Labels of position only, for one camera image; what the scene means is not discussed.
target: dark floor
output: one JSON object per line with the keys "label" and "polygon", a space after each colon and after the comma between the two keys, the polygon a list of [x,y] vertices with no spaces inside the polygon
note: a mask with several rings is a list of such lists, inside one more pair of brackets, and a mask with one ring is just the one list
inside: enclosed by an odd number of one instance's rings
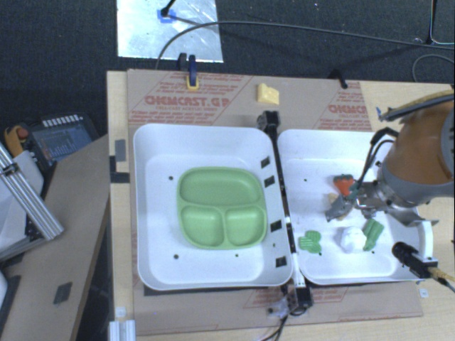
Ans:
{"label": "dark floor", "polygon": [[[431,0],[216,0],[223,20],[271,21],[417,42],[427,39]],[[153,60],[117,57],[116,0],[0,0],[0,129],[47,114],[87,112],[107,132],[106,71],[153,68]],[[438,0],[434,37],[454,40],[454,0]],[[199,70],[325,78],[412,81],[422,55],[451,50],[280,28],[223,26],[223,64]],[[162,62],[161,69],[175,63]],[[454,81],[454,64],[426,58],[421,82]],[[103,340],[107,314],[105,242],[80,340]]]}

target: metal plate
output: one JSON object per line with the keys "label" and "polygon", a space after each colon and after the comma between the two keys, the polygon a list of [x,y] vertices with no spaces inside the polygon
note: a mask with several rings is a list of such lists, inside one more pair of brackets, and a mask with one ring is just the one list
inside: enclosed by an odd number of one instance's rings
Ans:
{"label": "metal plate", "polygon": [[[119,57],[157,58],[164,44],[177,33],[193,26],[159,11],[170,0],[117,0]],[[188,21],[217,21],[215,0],[176,0],[169,15]],[[194,54],[199,62],[223,62],[217,26],[192,31],[173,42],[163,59],[175,60],[180,53]]]}

